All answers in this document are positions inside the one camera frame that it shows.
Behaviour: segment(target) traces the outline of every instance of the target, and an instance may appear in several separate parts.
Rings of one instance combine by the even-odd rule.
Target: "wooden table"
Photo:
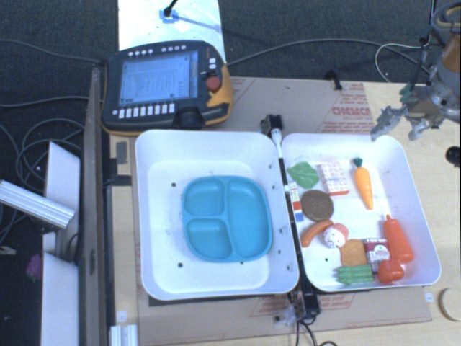
[[[380,109],[386,105],[400,107],[398,92],[402,84],[364,83],[367,99],[374,119]],[[391,132],[405,149],[413,179],[418,190],[421,204],[431,230],[437,253],[442,265],[442,275],[438,282],[424,289],[434,297],[429,304],[432,321],[361,329],[345,329],[332,332],[316,332],[318,344],[326,340],[334,341],[338,346],[348,345],[459,345],[461,340],[461,323],[450,321],[444,316],[438,305],[439,294],[445,288],[461,289],[461,243],[460,243],[460,169],[454,168],[445,160],[445,152],[450,146],[459,146],[460,127],[446,122],[439,130],[426,130],[417,141],[409,141],[410,124],[402,120]],[[127,191],[120,189],[119,198],[129,197]],[[131,214],[132,205],[127,199],[122,209],[127,216]],[[123,222],[123,216],[117,219]],[[127,253],[134,252],[134,243],[126,240],[123,223],[115,229],[115,288],[116,306],[137,313],[135,298],[136,284],[129,273],[134,272],[134,257]],[[300,345],[311,345],[308,335],[301,334]],[[202,346],[281,346],[294,345],[295,335],[258,337],[251,339],[214,341],[196,343]]]

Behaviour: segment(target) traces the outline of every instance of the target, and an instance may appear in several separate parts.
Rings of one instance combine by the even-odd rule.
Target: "brown cookie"
[[[304,192],[301,198],[304,214],[313,221],[324,221],[333,215],[333,200],[328,194],[319,190]]]
[[[339,248],[341,252],[341,264],[347,267],[356,267],[357,265],[368,264],[365,246],[362,240],[350,239],[346,241],[343,247]]]

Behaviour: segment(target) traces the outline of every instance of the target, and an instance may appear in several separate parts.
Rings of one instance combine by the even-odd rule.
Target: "dark gray floor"
[[[439,0],[438,6],[459,0]],[[347,38],[418,45],[431,0],[219,0],[228,61],[294,40]],[[22,40],[58,53],[106,58],[117,50],[117,0],[0,0],[0,38]],[[322,79],[335,70],[341,79],[382,81],[375,70],[376,47],[358,43],[313,43],[285,48],[231,67],[234,76]],[[391,81],[406,82],[414,65],[383,53]],[[0,43],[0,103],[28,102],[62,95],[86,96],[91,65],[54,58],[11,43]],[[70,100],[23,109],[0,108],[0,125],[17,143],[27,129],[51,117],[84,121],[85,104]],[[66,134],[52,125],[36,138]],[[16,156],[0,131],[0,179],[19,184]],[[5,211],[0,229],[11,213]],[[40,282],[25,276],[40,251],[40,230],[18,223],[4,244],[14,257],[0,256],[0,345],[38,345]]]

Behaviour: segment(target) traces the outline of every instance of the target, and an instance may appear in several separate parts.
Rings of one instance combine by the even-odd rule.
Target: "orange carrot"
[[[333,222],[330,220],[319,221],[309,226],[309,228],[301,236],[301,246],[307,247],[315,236],[325,231],[329,226],[332,226]]]
[[[353,162],[357,166],[354,175],[357,188],[359,189],[360,195],[362,196],[367,208],[373,210],[373,191],[370,172],[368,172],[368,169],[362,167],[363,161],[360,158],[355,158]]]

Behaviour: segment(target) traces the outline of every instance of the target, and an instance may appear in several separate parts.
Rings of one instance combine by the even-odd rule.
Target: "red bottle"
[[[398,220],[392,219],[389,215],[386,216],[386,219],[383,226],[384,234],[388,240],[390,258],[399,264],[411,262],[415,255]]]

